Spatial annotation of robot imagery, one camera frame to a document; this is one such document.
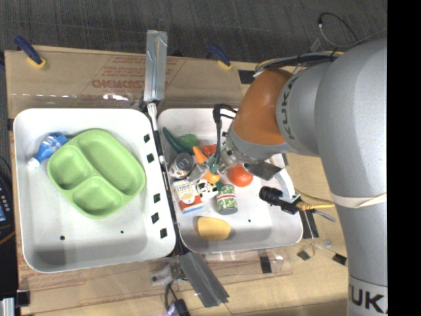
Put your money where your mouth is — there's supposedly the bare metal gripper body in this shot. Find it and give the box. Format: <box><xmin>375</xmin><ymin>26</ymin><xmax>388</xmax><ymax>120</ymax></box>
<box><xmin>207</xmin><ymin>142</ymin><xmax>253</xmax><ymax>174</ymax></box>

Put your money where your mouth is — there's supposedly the silver can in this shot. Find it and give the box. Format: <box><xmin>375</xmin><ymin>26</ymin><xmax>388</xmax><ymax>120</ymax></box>
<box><xmin>168</xmin><ymin>152</ymin><xmax>195</xmax><ymax>180</ymax></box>

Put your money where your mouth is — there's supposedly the orange toy carrot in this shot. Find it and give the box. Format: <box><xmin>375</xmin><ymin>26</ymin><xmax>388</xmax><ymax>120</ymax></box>
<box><xmin>192</xmin><ymin>145</ymin><xmax>209</xmax><ymax>165</ymax></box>

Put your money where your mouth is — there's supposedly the black and white cow toy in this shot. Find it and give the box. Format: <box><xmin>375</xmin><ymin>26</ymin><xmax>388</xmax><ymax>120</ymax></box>
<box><xmin>195</xmin><ymin>179</ymin><xmax>219</xmax><ymax>200</ymax></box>

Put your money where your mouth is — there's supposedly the orange toy fruit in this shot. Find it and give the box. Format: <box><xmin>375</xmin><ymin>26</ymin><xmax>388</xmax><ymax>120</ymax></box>
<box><xmin>228</xmin><ymin>163</ymin><xmax>255</xmax><ymax>188</ymax></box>

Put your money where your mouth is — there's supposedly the white and red carton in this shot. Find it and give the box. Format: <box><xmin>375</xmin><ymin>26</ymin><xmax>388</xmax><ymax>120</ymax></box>
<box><xmin>172</xmin><ymin>179</ymin><xmax>205</xmax><ymax>215</ymax></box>

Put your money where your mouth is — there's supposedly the green toy broccoli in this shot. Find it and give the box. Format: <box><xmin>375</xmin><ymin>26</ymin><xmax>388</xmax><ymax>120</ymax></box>
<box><xmin>179</xmin><ymin>133</ymin><xmax>200</xmax><ymax>155</ymax></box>

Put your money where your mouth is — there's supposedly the dark green toy pepper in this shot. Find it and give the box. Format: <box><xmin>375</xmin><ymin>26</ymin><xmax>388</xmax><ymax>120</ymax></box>
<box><xmin>162</xmin><ymin>126</ymin><xmax>189</xmax><ymax>155</ymax></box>

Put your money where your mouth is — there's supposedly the green and white can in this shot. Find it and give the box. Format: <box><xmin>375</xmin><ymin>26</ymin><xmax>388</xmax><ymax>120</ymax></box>
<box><xmin>215</xmin><ymin>184</ymin><xmax>239</xmax><ymax>215</ymax></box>

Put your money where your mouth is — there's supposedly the yellow toy potato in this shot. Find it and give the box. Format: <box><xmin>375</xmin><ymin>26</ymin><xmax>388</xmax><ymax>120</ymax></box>
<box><xmin>196</xmin><ymin>216</ymin><xmax>232</xmax><ymax>242</ymax></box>

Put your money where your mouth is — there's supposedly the white plastic tray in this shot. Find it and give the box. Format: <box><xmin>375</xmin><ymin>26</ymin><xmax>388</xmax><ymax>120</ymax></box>
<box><xmin>157</xmin><ymin>107</ymin><xmax>304</xmax><ymax>255</ymax></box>
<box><xmin>12</xmin><ymin>107</ymin><xmax>177</xmax><ymax>274</ymax></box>

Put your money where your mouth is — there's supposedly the green divided plate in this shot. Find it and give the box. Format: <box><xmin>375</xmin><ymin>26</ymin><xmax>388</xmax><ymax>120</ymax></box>
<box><xmin>46</xmin><ymin>128</ymin><xmax>147</xmax><ymax>220</ymax></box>

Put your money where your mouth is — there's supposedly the brown cardboard board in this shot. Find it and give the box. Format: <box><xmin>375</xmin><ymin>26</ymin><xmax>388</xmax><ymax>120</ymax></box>
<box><xmin>4</xmin><ymin>44</ymin><xmax>350</xmax><ymax>316</ymax></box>

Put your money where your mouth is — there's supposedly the blue and white packet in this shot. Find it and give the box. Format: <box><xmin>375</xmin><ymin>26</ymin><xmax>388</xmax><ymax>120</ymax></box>
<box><xmin>27</xmin><ymin>132</ymin><xmax>72</xmax><ymax>171</ymax></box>

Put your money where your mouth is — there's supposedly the black cylinder on white bracket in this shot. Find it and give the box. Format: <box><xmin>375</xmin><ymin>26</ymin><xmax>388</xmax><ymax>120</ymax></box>
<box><xmin>259</xmin><ymin>155</ymin><xmax>302</xmax><ymax>215</ymax></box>

